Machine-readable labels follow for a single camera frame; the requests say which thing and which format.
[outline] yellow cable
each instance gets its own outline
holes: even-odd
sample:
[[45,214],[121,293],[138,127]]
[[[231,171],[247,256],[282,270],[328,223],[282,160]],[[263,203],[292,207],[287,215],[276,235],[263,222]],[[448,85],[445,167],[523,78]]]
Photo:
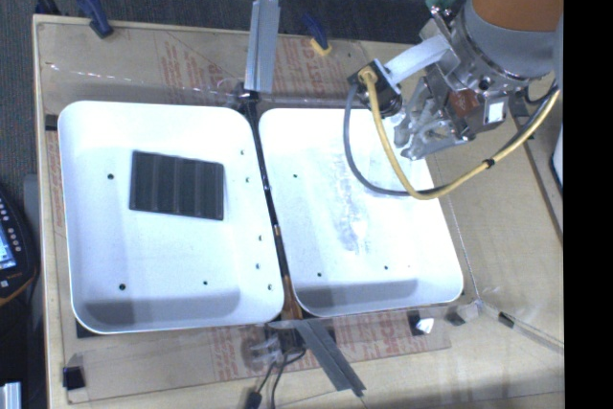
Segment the yellow cable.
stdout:
[[501,150],[496,152],[494,155],[492,155],[490,159],[488,159],[485,162],[482,162],[479,166],[461,175],[455,181],[452,181],[449,184],[440,186],[439,188],[432,188],[430,190],[417,191],[415,188],[413,188],[413,186],[411,186],[411,183],[407,179],[406,175],[404,175],[404,172],[402,171],[402,168],[400,167],[400,164],[398,163],[396,155],[394,154],[394,150],[392,149],[392,146],[390,145],[390,141],[387,138],[387,134],[385,133],[385,128],[383,127],[383,121],[381,120],[381,113],[379,112],[379,103],[378,103],[378,98],[376,96],[375,82],[371,78],[363,78],[362,81],[366,83],[369,102],[371,105],[371,112],[373,113],[373,119],[375,121],[376,132],[379,135],[381,145],[383,145],[383,149],[385,150],[387,158],[390,161],[390,164],[392,165],[392,168],[394,169],[396,176],[400,180],[400,183],[402,184],[406,192],[408,192],[414,198],[420,199],[420,200],[435,199],[445,194],[448,194],[449,192],[458,188],[460,185],[464,184],[471,177],[474,177],[475,175],[482,172],[483,170],[489,169],[493,165],[492,163],[501,161],[507,155],[513,152],[516,148],[521,147],[524,144],[524,142],[526,142],[526,140],[528,140],[531,137],[531,135],[536,131],[536,129],[543,123],[545,118],[547,118],[552,108],[554,107],[554,104],[557,101],[557,97],[559,96],[559,90],[557,90],[547,102],[547,105],[545,106],[543,112],[534,119],[534,121],[526,129],[524,134],[520,138],[518,138],[515,142],[513,142],[511,145],[509,145],[506,148],[502,148]]

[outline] blue clamp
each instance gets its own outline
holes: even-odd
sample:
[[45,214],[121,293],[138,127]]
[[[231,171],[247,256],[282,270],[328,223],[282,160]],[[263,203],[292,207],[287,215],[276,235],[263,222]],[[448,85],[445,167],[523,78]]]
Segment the blue clamp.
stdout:
[[312,17],[308,13],[304,13],[301,20],[305,24],[306,28],[310,32],[313,39],[311,45],[320,55],[327,55],[332,47],[328,44],[328,38],[324,32],[324,28],[317,19]]
[[105,38],[113,33],[113,28],[106,20],[106,14],[102,9],[100,0],[77,0],[77,6],[92,20],[89,25],[100,38]]

